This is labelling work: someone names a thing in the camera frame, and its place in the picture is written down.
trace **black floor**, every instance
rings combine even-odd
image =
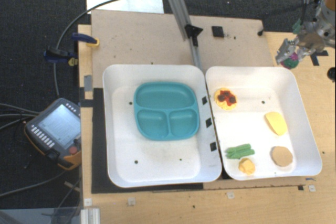
[[[300,0],[185,0],[191,15],[261,19],[266,31],[291,31],[300,16]],[[52,64],[43,52],[55,46],[62,31],[86,9],[86,0],[0,0],[0,103],[42,111],[56,98]],[[166,13],[171,12],[164,0]],[[78,23],[90,23],[89,16]],[[60,48],[73,49],[70,34]],[[79,101],[77,69],[57,67],[60,95]],[[0,113],[8,113],[0,107]],[[0,126],[10,122],[0,118]],[[0,131],[0,195],[47,180],[62,172],[27,144],[23,124]],[[29,158],[34,157],[28,168]],[[0,198],[0,209],[57,207],[77,181],[79,169],[41,187]],[[73,192],[62,206],[75,206]]]

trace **brown round toy cookie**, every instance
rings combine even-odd
[[[271,152],[271,156],[275,164],[281,167],[288,166],[293,162],[293,155],[288,148],[284,146],[274,147]]]
[[[220,88],[214,97],[216,104],[222,109],[231,110],[237,105],[237,98],[229,89]]]

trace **blue divided plate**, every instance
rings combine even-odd
[[[199,128],[194,91],[177,82],[148,82],[134,94],[134,115],[140,133],[151,140],[181,140]]]

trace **wooden table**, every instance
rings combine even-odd
[[[80,26],[79,31],[90,33],[91,27]],[[290,33],[264,35],[273,56],[284,38],[293,37]],[[84,77],[92,74],[91,50],[80,42],[81,87]],[[100,208],[101,223],[336,223],[335,84],[327,78],[335,51],[327,51],[328,57],[318,58],[320,66],[313,66],[306,57],[292,71],[323,161],[319,175],[300,179],[303,190],[282,186],[92,194],[92,108],[81,108],[84,205]],[[85,92],[85,98],[92,99],[92,92]],[[135,198],[134,206],[128,205],[129,198]]]

